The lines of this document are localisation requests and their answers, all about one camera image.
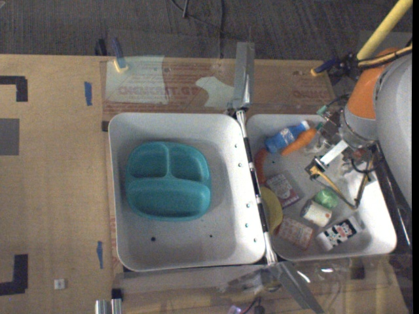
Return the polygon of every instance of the carrot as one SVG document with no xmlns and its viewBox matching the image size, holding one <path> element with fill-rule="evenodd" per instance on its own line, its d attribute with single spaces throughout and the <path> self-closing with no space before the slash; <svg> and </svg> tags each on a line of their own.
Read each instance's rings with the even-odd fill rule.
<svg viewBox="0 0 419 314">
<path fill-rule="evenodd" d="M 281 151 L 281 156 L 286 156 L 291 154 L 294 151 L 299 150 L 302 147 L 308 145 L 311 140 L 316 135 L 317 129 L 310 128 L 309 130 L 303 131 L 300 135 L 293 141 L 292 143 L 288 144 L 285 148 Z"/>
<path fill-rule="evenodd" d="M 255 155 L 255 169 L 257 174 L 257 180 L 261 185 L 263 185 L 266 182 L 266 178 L 263 173 L 263 164 L 268 154 L 269 151 L 267 151 L 265 148 L 262 148 Z"/>
</svg>

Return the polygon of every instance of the teal divided tray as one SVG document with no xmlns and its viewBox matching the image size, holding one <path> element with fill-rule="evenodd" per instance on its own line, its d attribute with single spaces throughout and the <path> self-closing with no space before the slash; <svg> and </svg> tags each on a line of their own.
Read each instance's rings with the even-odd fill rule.
<svg viewBox="0 0 419 314">
<path fill-rule="evenodd" d="M 126 166 L 130 207 L 144 217 L 194 220 L 211 203 L 211 176 L 205 156 L 173 142 L 147 142 L 135 148 Z"/>
</svg>

